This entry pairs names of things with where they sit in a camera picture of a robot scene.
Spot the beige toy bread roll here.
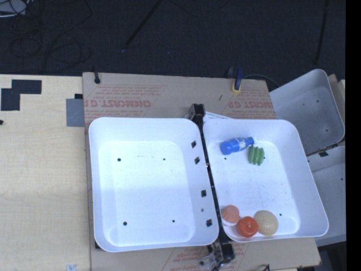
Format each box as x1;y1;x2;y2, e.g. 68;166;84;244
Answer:
253;210;279;236

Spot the brown cardboard board red print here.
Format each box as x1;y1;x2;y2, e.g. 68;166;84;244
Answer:
82;72;323;271

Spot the green ridged toy vegetable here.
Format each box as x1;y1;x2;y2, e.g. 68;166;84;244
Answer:
248;146;265;167

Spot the blue plastic bottle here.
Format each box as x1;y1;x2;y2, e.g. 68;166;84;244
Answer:
219;136;255;155

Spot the thin black rod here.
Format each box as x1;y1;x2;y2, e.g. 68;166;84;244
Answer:
197;115;228;246

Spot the red toy tomato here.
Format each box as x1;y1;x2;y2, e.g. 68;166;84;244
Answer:
236;216;259;238

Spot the black block with thin wires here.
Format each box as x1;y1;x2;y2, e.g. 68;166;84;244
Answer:
220;243;236;263

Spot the pink toy shell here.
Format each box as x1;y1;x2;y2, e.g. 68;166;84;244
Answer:
221;205;240;224

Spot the white plastic tray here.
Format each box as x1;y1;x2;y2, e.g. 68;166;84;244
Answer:
88;116;220;253
202;119;329;243

